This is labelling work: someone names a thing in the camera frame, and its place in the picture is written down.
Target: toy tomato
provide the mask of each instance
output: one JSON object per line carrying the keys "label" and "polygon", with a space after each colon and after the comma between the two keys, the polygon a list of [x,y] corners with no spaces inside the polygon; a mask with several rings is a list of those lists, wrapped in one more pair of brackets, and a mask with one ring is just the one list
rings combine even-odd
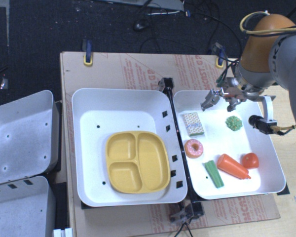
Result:
{"label": "toy tomato", "polygon": [[242,157],[241,165],[247,169],[258,168],[259,158],[255,153],[248,153]]}

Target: table surface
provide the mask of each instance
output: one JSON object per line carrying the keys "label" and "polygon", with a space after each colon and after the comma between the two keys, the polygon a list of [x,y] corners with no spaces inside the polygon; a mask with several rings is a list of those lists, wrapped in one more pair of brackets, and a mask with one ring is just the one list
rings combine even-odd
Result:
{"label": "table surface", "polygon": [[[94,53],[94,55],[106,56],[104,53]],[[79,66],[75,64],[75,59],[77,57],[80,59],[82,57],[82,53],[75,52],[64,52],[61,54],[61,75],[62,75],[62,93],[63,93],[63,101],[67,101],[70,96],[78,89],[82,87],[103,87],[110,88],[112,81],[116,82],[114,88],[127,88],[129,85],[126,85],[125,82],[120,79],[117,80],[118,75],[111,75],[108,71],[103,72],[101,69],[89,69],[85,70],[86,67],[83,63]],[[136,58],[140,61],[140,59],[145,62],[151,58],[160,59],[162,55],[156,54],[141,54],[136,56]],[[209,56],[206,56],[207,60],[215,60]],[[114,65],[116,61],[107,59],[106,67]],[[66,73],[73,72],[70,76],[66,76]],[[97,78],[101,78],[101,73],[106,73],[107,82],[96,82]],[[164,72],[160,72],[163,77],[167,77]],[[272,86],[264,92],[265,95],[275,95],[276,98],[273,101],[274,108],[274,118],[278,120],[279,126],[289,126],[295,124],[294,117],[292,115],[292,111],[289,104],[289,95],[288,91],[284,90],[280,86]],[[70,110],[67,110],[66,103],[63,103],[64,107],[64,121],[67,120],[67,115]],[[62,143],[64,145],[65,158],[66,158],[66,168],[67,168],[67,176],[66,180],[68,182],[68,196],[69,196],[69,215],[70,215],[70,225],[74,229],[77,224],[86,224],[83,220],[76,218],[77,212],[75,212],[74,205],[74,192],[72,191],[72,183],[75,181],[75,176],[72,175],[71,172],[71,157],[68,151],[70,149],[69,142],[69,129],[66,122],[64,122],[64,135]],[[223,227],[210,227],[210,228],[200,228],[191,230],[194,237],[257,237],[257,236],[277,236],[277,237],[286,237],[286,236],[295,236],[296,237],[296,130],[291,131],[285,136],[271,135],[272,142],[274,144],[274,148],[277,152],[279,161],[281,163],[282,169],[284,171],[288,188],[290,194],[286,195],[276,195],[274,194],[274,198],[280,213],[280,218],[276,220],[266,220],[266,221],[258,221],[258,222],[250,222],[243,224],[235,224],[235,225],[227,225]],[[175,232],[172,233],[162,233],[157,235],[148,235],[148,236],[160,236],[160,237],[170,237],[174,236]],[[183,231],[179,234],[179,236],[189,236],[187,231]]]}

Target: black hole in tray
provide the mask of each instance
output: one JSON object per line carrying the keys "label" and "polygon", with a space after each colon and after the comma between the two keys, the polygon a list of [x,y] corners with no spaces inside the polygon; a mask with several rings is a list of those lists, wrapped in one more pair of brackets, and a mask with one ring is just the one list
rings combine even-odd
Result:
{"label": "black hole in tray", "polygon": [[17,187],[14,184],[8,184],[11,189],[16,189]]}
{"label": "black hole in tray", "polygon": [[171,176],[171,177],[176,176],[176,175],[177,175],[176,172],[177,172],[176,170],[171,170],[171,172],[170,172],[170,176]]}
{"label": "black hole in tray", "polygon": [[26,183],[27,185],[33,185],[33,183],[30,180],[23,180],[24,183]]}
{"label": "black hole in tray", "polygon": [[177,188],[183,187],[183,181],[178,181],[177,182]]}

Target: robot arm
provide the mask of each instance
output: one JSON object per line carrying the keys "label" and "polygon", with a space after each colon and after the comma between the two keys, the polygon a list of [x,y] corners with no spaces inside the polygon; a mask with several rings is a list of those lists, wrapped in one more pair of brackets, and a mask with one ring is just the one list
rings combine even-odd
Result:
{"label": "robot arm", "polygon": [[[255,14],[264,14],[253,31],[242,25]],[[265,89],[278,84],[289,91],[291,109],[296,120],[296,25],[279,14],[255,12],[240,23],[240,29],[250,34],[240,60],[234,64],[234,77],[218,79],[220,90],[211,90],[201,104],[202,110],[216,104],[220,97],[229,102],[227,110],[247,99],[263,103],[264,117],[252,116],[249,123],[266,134],[277,133],[277,122],[273,119],[272,100],[275,96],[262,96]]]}

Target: patterned block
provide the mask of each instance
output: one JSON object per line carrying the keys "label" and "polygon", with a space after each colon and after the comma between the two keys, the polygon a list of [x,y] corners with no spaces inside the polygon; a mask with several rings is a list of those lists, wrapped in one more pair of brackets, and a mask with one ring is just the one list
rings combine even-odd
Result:
{"label": "patterned block", "polygon": [[204,128],[197,113],[183,114],[183,119],[189,136],[204,134]]}

